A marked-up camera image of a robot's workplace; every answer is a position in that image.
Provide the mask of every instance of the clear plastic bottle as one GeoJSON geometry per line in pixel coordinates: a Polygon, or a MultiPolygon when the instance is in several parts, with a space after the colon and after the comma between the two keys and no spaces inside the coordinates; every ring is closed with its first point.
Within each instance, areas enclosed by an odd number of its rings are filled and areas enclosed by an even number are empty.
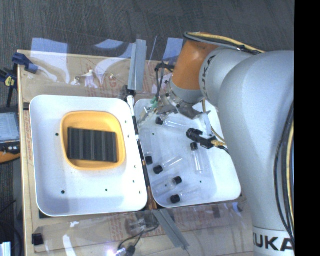
{"type": "Polygon", "coordinates": [[[208,167],[208,164],[204,163],[203,156],[200,154],[198,144],[196,142],[191,143],[190,148],[194,171],[196,174],[202,174],[208,167]]]}
{"type": "Polygon", "coordinates": [[[183,158],[180,156],[164,156],[157,166],[153,168],[155,174],[160,174],[164,170],[180,167],[183,163],[183,158]]]}
{"type": "Polygon", "coordinates": [[[160,184],[157,184],[153,189],[153,193],[155,196],[163,195],[171,190],[174,190],[177,185],[182,182],[182,178],[180,176],[170,178],[169,180],[165,180],[160,184]]]}
{"type": "Polygon", "coordinates": [[[161,117],[158,116],[155,119],[155,123],[159,126],[171,127],[171,128],[180,129],[180,130],[187,130],[187,126],[185,124],[169,118],[162,120],[161,117]]]}
{"type": "Polygon", "coordinates": [[[199,187],[186,188],[184,191],[180,191],[170,197],[170,201],[173,204],[179,202],[186,203],[201,198],[201,189],[199,187]]]}

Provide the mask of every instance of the white tray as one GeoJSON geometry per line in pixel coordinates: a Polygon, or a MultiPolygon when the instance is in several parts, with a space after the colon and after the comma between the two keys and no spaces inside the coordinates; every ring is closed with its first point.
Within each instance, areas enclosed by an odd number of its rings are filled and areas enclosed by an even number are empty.
{"type": "MultiPolygon", "coordinates": [[[[150,99],[141,99],[135,105],[137,120],[144,107],[150,107],[150,99]]],[[[220,123],[214,107],[207,104],[207,111],[211,124],[220,130],[220,123]]],[[[174,190],[162,195],[154,195],[156,202],[165,208],[182,206],[209,204],[215,202],[229,201],[237,199],[241,194],[241,186],[231,157],[224,150],[218,148],[205,149],[198,144],[198,150],[203,159],[208,163],[208,167],[199,174],[195,171],[194,162],[191,158],[190,143],[193,141],[187,138],[186,132],[189,128],[204,131],[204,127],[199,119],[190,120],[180,114],[171,114],[169,121],[185,124],[185,129],[175,129],[172,127],[156,124],[156,114],[144,123],[139,129],[142,150],[145,155],[151,155],[153,164],[147,165],[151,189],[162,181],[180,176],[182,183],[174,190]],[[183,165],[179,168],[164,170],[160,174],[155,174],[153,168],[163,162],[163,157],[179,156],[183,158],[183,165]],[[173,204],[170,201],[172,195],[178,192],[187,192],[196,188],[200,195],[194,199],[181,201],[173,204]]]]}
{"type": "Polygon", "coordinates": [[[30,103],[39,209],[52,217],[134,212],[147,203],[147,189],[131,110],[115,98],[40,95],[30,103]],[[73,111],[102,111],[120,122],[126,159],[108,170],[78,170],[64,158],[62,118],[73,111]]]}

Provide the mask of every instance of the black cap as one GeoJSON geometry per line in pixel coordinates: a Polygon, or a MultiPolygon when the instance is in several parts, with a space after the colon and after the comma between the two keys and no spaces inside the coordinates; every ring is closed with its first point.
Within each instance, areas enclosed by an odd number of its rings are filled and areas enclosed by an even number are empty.
{"type": "Polygon", "coordinates": [[[174,181],[175,181],[175,183],[176,183],[177,185],[182,182],[182,178],[181,178],[180,176],[177,176],[177,177],[175,177],[175,178],[173,178],[173,179],[174,179],[174,181]]]}
{"type": "Polygon", "coordinates": [[[153,168],[153,171],[155,174],[159,174],[163,171],[164,169],[162,168],[161,165],[157,165],[156,167],[153,168]]]}
{"type": "Polygon", "coordinates": [[[192,151],[195,151],[195,150],[198,149],[198,144],[196,142],[192,142],[190,144],[190,148],[191,148],[192,151]]]}
{"type": "Polygon", "coordinates": [[[173,204],[180,202],[180,196],[178,194],[174,194],[170,197],[170,200],[173,204]]]}
{"type": "Polygon", "coordinates": [[[151,155],[148,155],[145,157],[145,163],[147,165],[152,165],[154,163],[154,161],[152,160],[152,156],[151,155]]]}
{"type": "Polygon", "coordinates": [[[164,124],[164,121],[162,121],[160,117],[157,117],[156,120],[155,120],[155,123],[157,125],[161,125],[162,126],[164,124]]]}

